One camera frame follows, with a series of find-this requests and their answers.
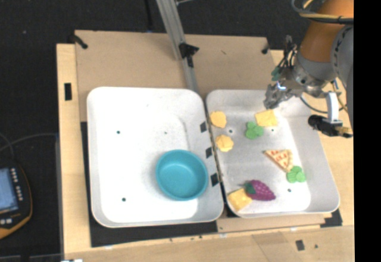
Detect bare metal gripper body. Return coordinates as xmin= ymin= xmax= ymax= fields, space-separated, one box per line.
xmin=277 ymin=67 xmax=328 ymax=101

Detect yellow square cheese slice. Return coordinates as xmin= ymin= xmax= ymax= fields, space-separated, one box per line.
xmin=254 ymin=108 xmax=279 ymax=128

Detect green broccoli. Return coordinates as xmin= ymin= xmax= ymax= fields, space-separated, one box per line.
xmin=245 ymin=121 xmax=265 ymax=141
xmin=286 ymin=165 xmax=307 ymax=184

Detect pizza slice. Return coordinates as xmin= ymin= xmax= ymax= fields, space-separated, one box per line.
xmin=262 ymin=148 xmax=294 ymax=173

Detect yellow biscuit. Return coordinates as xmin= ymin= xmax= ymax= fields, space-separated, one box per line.
xmin=209 ymin=110 xmax=228 ymax=129
xmin=215 ymin=134 xmax=235 ymax=153

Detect white plastic tray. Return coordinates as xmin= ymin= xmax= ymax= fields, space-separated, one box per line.
xmin=205 ymin=89 xmax=341 ymax=219
xmin=86 ymin=86 xmax=225 ymax=229

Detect purple grapes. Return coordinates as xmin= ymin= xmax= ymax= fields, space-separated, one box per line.
xmin=243 ymin=179 xmax=277 ymax=202

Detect yellow cheese wedge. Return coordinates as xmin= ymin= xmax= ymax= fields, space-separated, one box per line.
xmin=227 ymin=188 xmax=254 ymax=212

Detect teal bowl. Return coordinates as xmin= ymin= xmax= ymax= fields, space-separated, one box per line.
xmin=154 ymin=149 xmax=210 ymax=202

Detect brown cardboard board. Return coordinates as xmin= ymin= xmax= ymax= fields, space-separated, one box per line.
xmin=73 ymin=29 xmax=333 ymax=233

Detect black cylinder on white bracket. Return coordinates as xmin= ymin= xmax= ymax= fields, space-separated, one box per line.
xmin=308 ymin=91 xmax=354 ymax=138

